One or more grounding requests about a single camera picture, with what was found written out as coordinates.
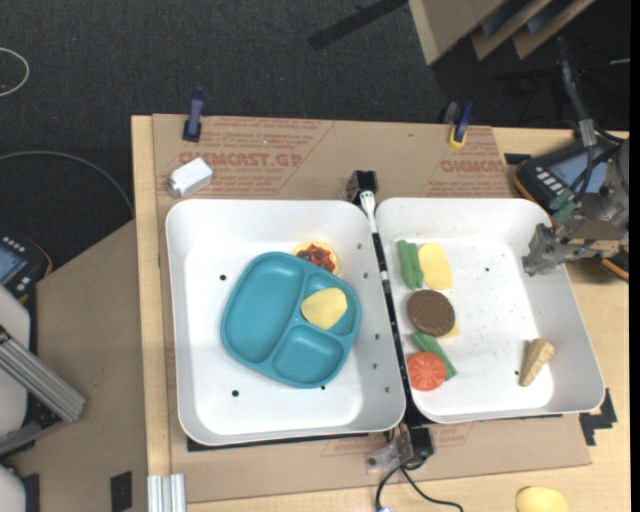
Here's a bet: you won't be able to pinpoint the white plastic tray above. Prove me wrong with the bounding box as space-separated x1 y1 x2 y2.
373 196 606 425
164 198 407 447

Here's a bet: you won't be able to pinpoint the toy pizza slice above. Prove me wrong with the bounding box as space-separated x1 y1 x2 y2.
292 241 341 276

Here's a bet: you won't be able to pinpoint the brown toy burger patty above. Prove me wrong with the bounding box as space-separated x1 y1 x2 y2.
406 289 457 338

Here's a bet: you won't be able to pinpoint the black block with wires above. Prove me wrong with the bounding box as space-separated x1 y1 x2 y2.
409 427 435 459
351 169 379 202

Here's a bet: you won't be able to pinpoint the yellow toy chip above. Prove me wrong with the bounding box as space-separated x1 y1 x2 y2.
299 287 348 331

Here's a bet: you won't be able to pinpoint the brown cardboard board red print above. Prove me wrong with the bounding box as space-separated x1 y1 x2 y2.
151 113 593 504

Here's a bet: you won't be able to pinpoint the tan toy ice cream cone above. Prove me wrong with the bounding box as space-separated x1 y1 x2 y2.
518 338 557 388

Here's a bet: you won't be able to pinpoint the small white bottle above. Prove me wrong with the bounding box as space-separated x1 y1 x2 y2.
165 157 214 199

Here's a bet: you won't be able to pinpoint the yellow toy lemon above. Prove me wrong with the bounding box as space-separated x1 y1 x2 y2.
514 485 569 512

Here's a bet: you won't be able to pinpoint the yellow oval toy slice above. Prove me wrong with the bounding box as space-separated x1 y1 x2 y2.
417 242 455 292

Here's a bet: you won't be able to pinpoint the blue divided plate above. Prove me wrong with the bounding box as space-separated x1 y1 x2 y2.
219 251 362 390

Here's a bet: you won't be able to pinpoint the thin black and white rod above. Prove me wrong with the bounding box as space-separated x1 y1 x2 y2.
359 191 416 429

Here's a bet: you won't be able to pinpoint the green toy beans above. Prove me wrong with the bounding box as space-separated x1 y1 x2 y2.
410 330 458 380
396 239 425 291

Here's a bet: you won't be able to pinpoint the red toy tomato slice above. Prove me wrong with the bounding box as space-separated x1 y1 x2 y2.
406 351 447 392

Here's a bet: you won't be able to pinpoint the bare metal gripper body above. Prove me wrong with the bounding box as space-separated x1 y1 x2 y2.
563 191 630 260

